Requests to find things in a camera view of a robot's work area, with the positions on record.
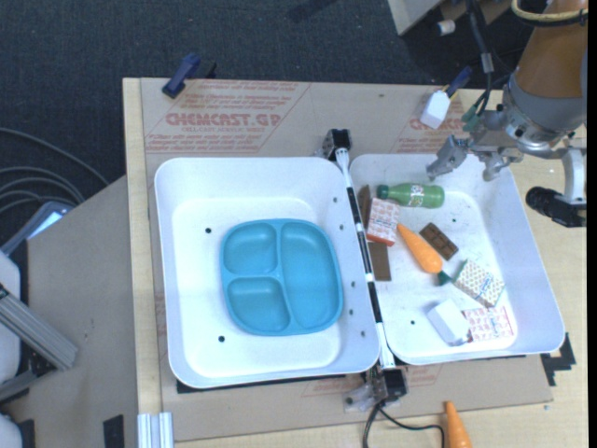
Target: wooden table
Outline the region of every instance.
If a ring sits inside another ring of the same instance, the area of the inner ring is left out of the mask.
[[[327,97],[334,98],[340,85],[325,85]],[[342,85],[343,94],[352,86]],[[387,86],[367,86],[382,94]],[[420,92],[420,87],[410,87]],[[477,91],[460,91],[464,106],[472,103]],[[127,180],[132,243],[132,291],[137,362],[137,392],[139,413],[163,411],[160,392],[160,364],[158,353],[154,281],[150,247],[150,228],[147,221],[148,193],[146,183],[146,154],[143,132],[141,80],[123,81]],[[396,102],[387,101],[388,107]],[[514,165],[521,195],[532,186],[562,190],[562,164],[527,157]],[[587,232],[586,229],[565,229],[546,217],[527,208],[527,215],[535,235],[549,280],[558,300],[566,331],[576,356],[571,371],[558,372],[553,388],[553,402],[548,405],[525,405],[478,412],[461,413],[471,440],[480,446],[588,446],[588,344],[587,344]],[[430,415],[401,420],[412,425],[444,423],[441,416]],[[202,441],[179,442],[176,446],[191,447],[263,447],[263,446],[361,446],[363,424],[344,424],[332,427],[303,428],[266,434],[253,434]],[[439,446],[436,430],[410,432],[395,428],[389,422],[377,421],[369,437],[370,446]]]

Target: blue divided plate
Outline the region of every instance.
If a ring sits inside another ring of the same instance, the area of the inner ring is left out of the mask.
[[[235,226],[222,241],[220,272],[230,316],[250,333],[312,333],[340,316],[336,253],[311,222],[264,219]]]

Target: green bottle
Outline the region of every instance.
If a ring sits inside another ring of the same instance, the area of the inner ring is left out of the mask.
[[[380,199],[393,199],[400,205],[410,207],[434,208],[444,204],[445,193],[441,186],[403,183],[392,187],[378,186],[377,197]]]

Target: orange carrot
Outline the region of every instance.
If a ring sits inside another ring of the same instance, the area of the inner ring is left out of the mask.
[[[398,224],[397,228],[421,268],[427,273],[440,273],[442,262],[437,251],[423,237],[403,224]]]
[[[446,402],[446,415],[448,416],[448,442],[450,448],[472,448],[473,443],[468,438],[465,425],[451,401]]]

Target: pink box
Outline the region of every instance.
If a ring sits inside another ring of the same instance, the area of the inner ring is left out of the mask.
[[[373,198],[367,225],[367,238],[377,243],[394,245],[399,212],[400,206],[397,203]]]
[[[510,325],[506,307],[463,310],[463,315],[470,325],[472,342],[483,342],[514,336],[514,330]]]

